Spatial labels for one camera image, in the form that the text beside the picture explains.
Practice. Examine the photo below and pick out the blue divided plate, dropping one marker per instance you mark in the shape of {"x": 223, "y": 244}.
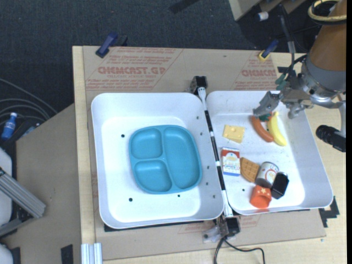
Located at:
{"x": 178, "y": 158}

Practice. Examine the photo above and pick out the brown cardboard board red print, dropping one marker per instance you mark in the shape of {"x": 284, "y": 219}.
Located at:
{"x": 211, "y": 62}

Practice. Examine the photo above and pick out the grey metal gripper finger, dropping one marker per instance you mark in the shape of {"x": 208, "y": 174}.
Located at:
{"x": 266, "y": 103}
{"x": 294, "y": 111}

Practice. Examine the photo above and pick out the black carton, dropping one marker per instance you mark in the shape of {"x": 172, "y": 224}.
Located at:
{"x": 280, "y": 186}

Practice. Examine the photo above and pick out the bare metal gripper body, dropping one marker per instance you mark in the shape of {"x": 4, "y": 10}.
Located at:
{"x": 298, "y": 91}

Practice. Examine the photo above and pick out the blue plastic bottle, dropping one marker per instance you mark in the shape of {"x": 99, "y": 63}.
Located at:
{"x": 8, "y": 126}

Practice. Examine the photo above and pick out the white plastic tray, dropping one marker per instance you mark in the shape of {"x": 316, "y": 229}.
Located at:
{"x": 115, "y": 153}
{"x": 299, "y": 158}

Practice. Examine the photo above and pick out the thin black and white rod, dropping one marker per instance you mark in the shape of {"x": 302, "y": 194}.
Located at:
{"x": 212, "y": 136}

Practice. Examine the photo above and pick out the orange sausage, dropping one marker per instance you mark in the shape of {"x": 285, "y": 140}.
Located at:
{"x": 261, "y": 129}

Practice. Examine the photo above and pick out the red and white carton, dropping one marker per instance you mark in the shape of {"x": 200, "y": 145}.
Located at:
{"x": 230, "y": 161}

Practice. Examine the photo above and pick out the black cylinder on white bracket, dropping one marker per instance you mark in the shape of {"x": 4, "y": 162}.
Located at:
{"x": 330, "y": 137}

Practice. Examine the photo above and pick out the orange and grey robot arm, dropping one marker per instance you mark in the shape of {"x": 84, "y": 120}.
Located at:
{"x": 328, "y": 48}

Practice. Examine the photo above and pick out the yellow cheese wedge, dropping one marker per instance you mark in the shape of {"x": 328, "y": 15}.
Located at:
{"x": 233, "y": 133}

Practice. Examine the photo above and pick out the yellow banana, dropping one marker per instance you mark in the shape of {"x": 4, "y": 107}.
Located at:
{"x": 276, "y": 132}

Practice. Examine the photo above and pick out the brown waffle biscuit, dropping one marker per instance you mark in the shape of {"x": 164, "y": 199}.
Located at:
{"x": 248, "y": 169}

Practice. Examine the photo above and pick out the orange packet with star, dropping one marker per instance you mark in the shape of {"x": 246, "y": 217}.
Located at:
{"x": 259, "y": 198}

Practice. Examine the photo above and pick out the white can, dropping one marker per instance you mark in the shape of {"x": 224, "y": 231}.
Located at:
{"x": 266, "y": 173}

